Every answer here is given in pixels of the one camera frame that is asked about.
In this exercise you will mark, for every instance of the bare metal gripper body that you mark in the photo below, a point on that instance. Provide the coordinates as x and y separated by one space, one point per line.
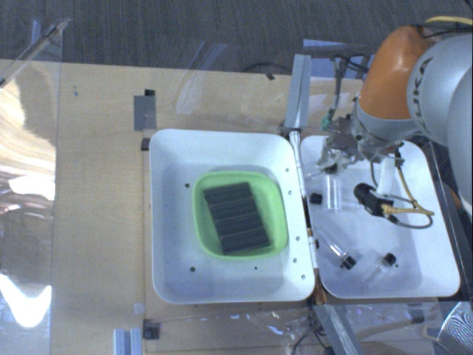
345 139

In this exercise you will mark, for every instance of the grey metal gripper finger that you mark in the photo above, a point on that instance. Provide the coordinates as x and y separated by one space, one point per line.
342 162
325 160

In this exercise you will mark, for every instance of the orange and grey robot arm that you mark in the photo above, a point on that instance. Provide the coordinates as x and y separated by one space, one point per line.
391 76

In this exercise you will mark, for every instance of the clear plastic bottle black cap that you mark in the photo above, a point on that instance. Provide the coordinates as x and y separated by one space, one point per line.
347 262
316 198
389 259

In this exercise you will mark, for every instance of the green plastic bowl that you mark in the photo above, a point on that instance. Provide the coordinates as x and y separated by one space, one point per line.
279 213

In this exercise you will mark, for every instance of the dark grey ribbed block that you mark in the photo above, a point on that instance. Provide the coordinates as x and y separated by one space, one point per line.
236 218

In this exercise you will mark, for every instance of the white plastic tray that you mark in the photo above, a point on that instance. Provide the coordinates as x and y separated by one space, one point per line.
406 257
173 213

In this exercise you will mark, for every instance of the black cylinder on white bracket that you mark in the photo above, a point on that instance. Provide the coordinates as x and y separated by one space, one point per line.
371 198

